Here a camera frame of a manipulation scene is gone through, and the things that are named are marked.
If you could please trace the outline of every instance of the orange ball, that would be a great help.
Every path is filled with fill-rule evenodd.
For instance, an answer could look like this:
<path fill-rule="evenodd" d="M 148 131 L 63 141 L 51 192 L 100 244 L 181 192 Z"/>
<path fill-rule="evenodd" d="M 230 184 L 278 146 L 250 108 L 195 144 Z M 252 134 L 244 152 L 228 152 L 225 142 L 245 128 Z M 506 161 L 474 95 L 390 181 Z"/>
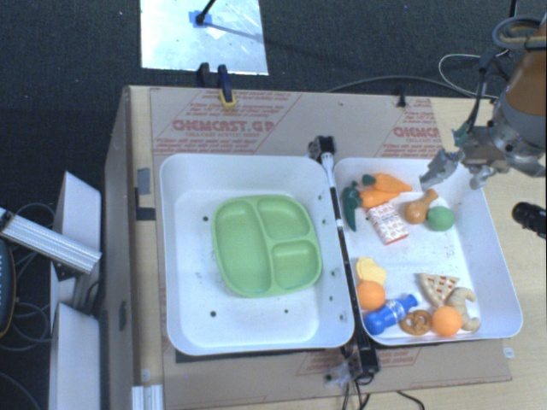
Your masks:
<path fill-rule="evenodd" d="M 448 305 L 439 307 L 432 315 L 432 328 L 440 336 L 453 336 L 462 328 L 462 316 Z"/>
<path fill-rule="evenodd" d="M 357 285 L 359 305 L 365 310 L 377 310 L 385 304 L 385 290 L 376 281 L 362 281 Z"/>

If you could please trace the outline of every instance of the dark floor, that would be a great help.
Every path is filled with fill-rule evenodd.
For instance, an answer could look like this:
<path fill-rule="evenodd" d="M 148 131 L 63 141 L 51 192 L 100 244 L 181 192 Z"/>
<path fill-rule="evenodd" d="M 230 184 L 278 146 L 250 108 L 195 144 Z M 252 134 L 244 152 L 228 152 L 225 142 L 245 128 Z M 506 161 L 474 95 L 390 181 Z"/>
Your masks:
<path fill-rule="evenodd" d="M 490 47 L 491 30 L 508 16 L 511 0 L 259 1 L 270 75 L 236 76 L 234 86 L 326 91 L 389 74 L 440 80 L 442 56 L 481 54 Z M 545 3 L 519 0 L 518 12 L 542 17 Z M 0 0 L 0 207 L 55 206 L 65 171 L 101 190 L 122 86 L 193 85 L 191 73 L 140 67 L 139 11 L 139 0 Z M 511 71 L 517 58 L 505 58 L 502 65 Z M 475 70 L 469 60 L 446 65 L 453 81 L 469 90 L 476 85 Z M 399 85 L 382 82 L 354 91 L 391 94 Z M 492 77 L 489 92 L 502 88 L 503 81 Z M 409 84 L 407 92 L 459 96 L 420 83 Z M 27 268 L 19 288 L 22 302 L 47 304 L 46 265 L 38 261 Z M 34 336 L 41 332 L 40 317 L 22 319 Z M 2 343 L 28 341 L 8 335 Z M 21 353 L 0 348 L 0 372 L 26 387 L 43 409 L 48 360 L 47 343 Z M 32 407 L 0 374 L 4 408 Z"/>

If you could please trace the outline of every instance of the green divided tray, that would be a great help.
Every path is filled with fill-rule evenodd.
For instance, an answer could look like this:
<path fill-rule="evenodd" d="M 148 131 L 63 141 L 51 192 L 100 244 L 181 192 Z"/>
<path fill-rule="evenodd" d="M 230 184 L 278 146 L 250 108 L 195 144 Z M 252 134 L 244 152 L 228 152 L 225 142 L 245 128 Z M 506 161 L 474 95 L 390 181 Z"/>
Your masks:
<path fill-rule="evenodd" d="M 321 275 L 321 251 L 306 209 L 282 195 L 223 202 L 213 216 L 213 245 L 226 284 L 248 297 L 302 290 Z"/>

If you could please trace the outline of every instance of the blue bottle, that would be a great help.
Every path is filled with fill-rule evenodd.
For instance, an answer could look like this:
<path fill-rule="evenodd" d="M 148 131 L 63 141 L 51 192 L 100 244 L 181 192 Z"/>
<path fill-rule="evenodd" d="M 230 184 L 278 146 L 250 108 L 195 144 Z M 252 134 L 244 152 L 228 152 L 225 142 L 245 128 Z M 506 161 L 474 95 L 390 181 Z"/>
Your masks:
<path fill-rule="evenodd" d="M 403 320 L 409 310 L 420 302 L 421 295 L 419 293 L 413 293 L 401 299 L 389 300 L 383 307 L 365 316 L 365 327 L 371 336 L 376 336 L 384 332 L 388 326 Z"/>

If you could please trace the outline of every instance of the brown donut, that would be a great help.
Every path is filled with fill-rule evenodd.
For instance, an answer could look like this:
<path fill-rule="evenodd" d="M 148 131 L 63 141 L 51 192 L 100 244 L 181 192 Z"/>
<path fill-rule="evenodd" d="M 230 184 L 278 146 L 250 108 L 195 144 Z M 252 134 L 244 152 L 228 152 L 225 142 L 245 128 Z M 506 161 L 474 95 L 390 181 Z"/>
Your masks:
<path fill-rule="evenodd" d="M 431 314 L 426 310 L 415 310 L 406 315 L 406 317 L 399 322 L 399 326 L 404 332 L 412 336 L 421 336 L 431 330 Z"/>

